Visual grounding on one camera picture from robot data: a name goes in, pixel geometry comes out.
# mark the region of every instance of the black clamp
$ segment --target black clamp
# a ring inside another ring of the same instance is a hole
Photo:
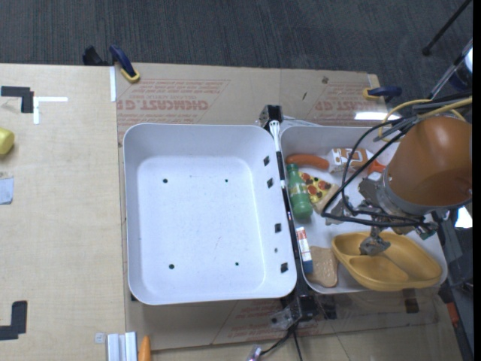
[[[398,86],[382,86],[377,88],[365,88],[362,95],[365,99],[377,100],[380,96],[384,96],[384,102],[388,103],[395,96],[401,96],[402,88]]]
[[[282,123],[284,120],[283,118],[283,111],[279,105],[266,105],[262,109],[262,112],[259,115],[259,121],[261,122],[261,127],[270,131],[269,123],[272,120],[277,120],[279,123]]]
[[[130,83],[137,83],[141,76],[138,71],[132,66],[130,63],[129,58],[127,57],[126,53],[123,50],[112,44],[108,50],[112,54],[113,62],[117,61],[122,66],[120,72],[127,79]],[[84,65],[94,65],[94,66],[103,66],[103,65],[110,65],[108,62],[104,61],[97,53],[95,48],[92,45],[89,45],[83,55],[82,60]]]

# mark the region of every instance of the small tube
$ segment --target small tube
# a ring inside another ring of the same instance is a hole
[[[304,273],[312,273],[314,271],[313,267],[313,257],[310,255],[309,244],[307,243],[306,230],[304,227],[298,227],[295,230],[295,234],[298,238],[299,250],[301,251],[302,267]]]

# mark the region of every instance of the black cable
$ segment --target black cable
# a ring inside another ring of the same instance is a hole
[[[261,356],[264,356],[266,353],[270,352],[271,350],[275,349],[276,347],[279,347],[281,344],[283,344],[284,342],[286,342],[291,335],[294,335],[294,341],[295,341],[295,343],[296,343],[296,346],[298,347],[298,354],[299,354],[300,360],[302,361],[301,349],[300,349],[299,346],[298,346],[297,337],[296,337],[296,335],[295,335],[295,330],[296,330],[297,328],[298,328],[298,324],[297,324],[297,323],[295,323],[294,325],[291,325],[291,326],[287,329],[287,333],[286,333],[278,342],[276,342],[274,345],[272,345],[271,347],[269,347],[267,350],[261,351]]]
[[[450,102],[450,101],[455,101],[455,100],[458,101],[458,100],[462,100],[462,99],[467,99],[470,96],[473,96],[473,90],[467,89],[467,90],[463,91],[462,93],[455,93],[455,94],[452,94],[452,95],[443,96],[442,98],[432,99],[430,102],[426,102],[426,104]]]
[[[292,333],[292,335],[294,336],[295,347],[298,350],[299,361],[302,361],[302,353],[298,343],[298,336],[295,334],[295,331]]]
[[[339,220],[341,222],[360,223],[360,224],[367,225],[367,226],[378,226],[378,227],[423,226],[426,229],[429,229],[429,225],[427,223],[422,222],[424,220],[423,217],[419,218],[419,220],[415,220],[415,219],[408,218],[408,217],[395,216],[395,215],[390,215],[390,214],[385,214],[385,213],[379,213],[379,212],[376,212],[376,211],[367,211],[367,210],[366,211],[355,211],[354,209],[352,209],[352,207],[350,206],[350,204],[348,203],[348,201],[346,200],[346,197],[345,197],[344,189],[346,188],[346,186],[348,184],[350,184],[363,170],[365,170],[366,167],[368,167],[385,149],[387,149],[391,144],[393,144],[399,138],[404,136],[407,133],[407,131],[409,131],[409,129],[411,127],[413,127],[413,124],[411,124],[408,127],[402,129],[399,134],[397,134],[395,137],[390,139],[362,167],[360,167],[354,174],[352,174],[349,177],[349,179],[346,180],[346,174],[347,174],[349,164],[350,164],[351,159],[352,159],[352,155],[354,154],[355,150],[360,145],[362,140],[364,140],[364,138],[366,138],[372,131],[374,131],[374,130],[380,128],[380,127],[384,127],[384,126],[387,126],[387,125],[394,125],[394,124],[399,123],[401,121],[402,121],[402,119],[390,120],[390,121],[387,121],[387,122],[384,122],[384,123],[380,123],[376,126],[373,126],[369,130],[367,130],[357,140],[354,148],[351,151],[351,154],[348,156],[347,163],[344,167],[343,179],[342,179],[341,186],[339,187],[339,189],[337,189],[336,193],[328,200],[328,202],[325,204],[324,208],[322,209],[321,215],[323,217],[328,217],[328,218],[331,218],[331,219]],[[347,207],[349,212],[351,212],[351,214],[354,215],[354,216],[357,215],[357,214],[366,214],[366,215],[371,215],[371,216],[375,216],[375,217],[384,217],[386,219],[389,218],[390,220],[393,220],[393,219],[403,220],[405,222],[394,222],[394,223],[392,223],[392,222],[380,222],[378,220],[363,220],[363,219],[355,218],[355,217],[337,216],[337,215],[333,215],[331,213],[326,212],[329,205],[334,201],[335,198],[337,198],[339,196],[339,194],[342,195],[343,203],[345,204],[345,206]]]

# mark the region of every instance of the blue clamp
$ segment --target blue clamp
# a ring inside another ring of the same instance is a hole
[[[140,74],[132,67],[129,58],[127,55],[115,44],[112,44],[108,50],[112,54],[113,60],[117,60],[122,69],[120,72],[122,75],[127,79],[130,83],[137,83],[141,78]]]
[[[402,93],[402,88],[398,86],[382,86],[373,89],[364,88],[364,91],[362,91],[362,95],[366,99],[377,100],[380,96],[384,96],[386,103],[395,96],[401,96]]]

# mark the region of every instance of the black pole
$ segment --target black pole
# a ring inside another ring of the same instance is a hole
[[[424,56],[427,56],[431,53],[431,48],[434,46],[436,41],[440,39],[441,36],[444,35],[444,32],[451,26],[452,22],[456,20],[456,18],[461,14],[462,11],[467,7],[469,3],[471,3],[473,0],[466,0],[461,7],[449,18],[446,24],[444,24],[444,27],[440,29],[440,31],[433,37],[433,40],[431,40],[431,43],[429,43],[426,47],[422,49],[422,54]]]

